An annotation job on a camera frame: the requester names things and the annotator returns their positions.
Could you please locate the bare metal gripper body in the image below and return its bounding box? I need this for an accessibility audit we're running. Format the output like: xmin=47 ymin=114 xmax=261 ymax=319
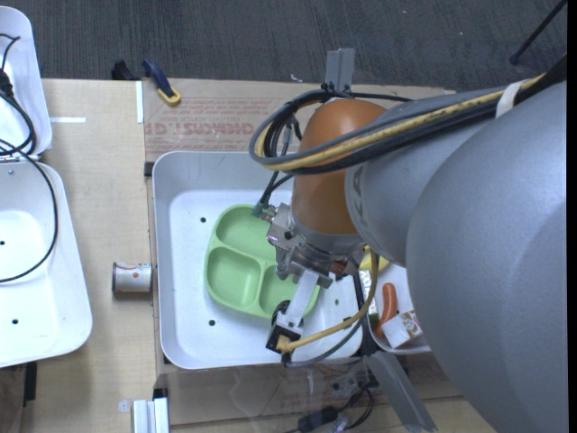
xmin=266 ymin=202 xmax=362 ymax=289

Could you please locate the green divided plate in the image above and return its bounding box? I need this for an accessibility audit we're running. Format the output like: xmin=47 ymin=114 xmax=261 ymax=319
xmin=204 ymin=203 xmax=322 ymax=320

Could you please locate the white plastic tray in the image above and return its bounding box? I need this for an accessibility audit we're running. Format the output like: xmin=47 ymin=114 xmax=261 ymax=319
xmin=365 ymin=259 xmax=435 ymax=356
xmin=151 ymin=151 xmax=367 ymax=371

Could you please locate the orange sausage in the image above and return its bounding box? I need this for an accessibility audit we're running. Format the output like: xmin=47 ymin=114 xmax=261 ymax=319
xmin=374 ymin=282 xmax=398 ymax=338

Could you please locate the white carton with orange print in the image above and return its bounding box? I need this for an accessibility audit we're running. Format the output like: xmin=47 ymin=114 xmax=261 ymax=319
xmin=381 ymin=309 xmax=425 ymax=350

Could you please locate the white can with orange print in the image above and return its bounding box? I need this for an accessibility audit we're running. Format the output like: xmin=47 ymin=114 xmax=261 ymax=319
xmin=111 ymin=261 xmax=154 ymax=294

